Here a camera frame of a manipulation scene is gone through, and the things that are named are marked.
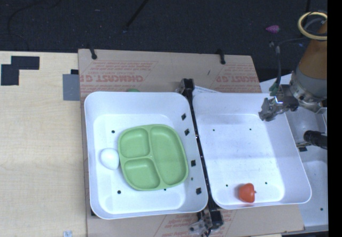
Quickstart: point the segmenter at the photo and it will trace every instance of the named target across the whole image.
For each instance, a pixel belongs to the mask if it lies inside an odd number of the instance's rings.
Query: white egg
[[[101,151],[100,160],[103,166],[110,170],[116,170],[119,166],[119,153],[113,148],[106,148]]]

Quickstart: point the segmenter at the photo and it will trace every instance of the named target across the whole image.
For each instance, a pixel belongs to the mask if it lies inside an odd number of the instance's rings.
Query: green divided plate
[[[123,131],[118,152],[127,183],[140,191],[179,185],[189,173],[181,139],[167,125],[143,125]]]

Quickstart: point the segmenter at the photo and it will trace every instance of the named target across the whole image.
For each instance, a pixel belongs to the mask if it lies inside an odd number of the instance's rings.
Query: white tray
[[[190,106],[185,97],[173,92],[94,92],[87,96],[84,109],[90,204],[98,217],[117,219],[179,214],[199,212],[206,207],[208,193]],[[120,166],[111,170],[100,161],[103,149],[118,149],[118,136],[122,131],[148,124],[168,125],[180,135],[189,174],[178,186],[158,191],[137,191],[125,181]]]
[[[263,93],[201,93],[193,107],[213,200],[223,209],[299,204],[311,187],[285,114],[266,122]],[[238,198],[252,183],[254,203]]]

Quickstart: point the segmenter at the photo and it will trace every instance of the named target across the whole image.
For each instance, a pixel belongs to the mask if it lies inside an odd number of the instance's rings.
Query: light wood surface
[[[79,101],[63,100],[63,74],[77,54],[39,56],[39,70],[20,70],[19,86],[0,86],[0,236],[86,236]]]

